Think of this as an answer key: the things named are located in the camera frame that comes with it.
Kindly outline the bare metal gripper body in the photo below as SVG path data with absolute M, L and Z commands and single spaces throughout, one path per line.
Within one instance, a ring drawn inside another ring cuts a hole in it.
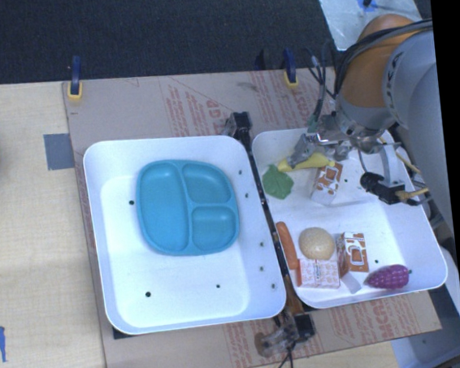
M 363 152 L 378 145 L 376 130 L 353 121 L 341 110 L 320 116 L 313 137 L 319 145 L 342 145 L 346 141 Z

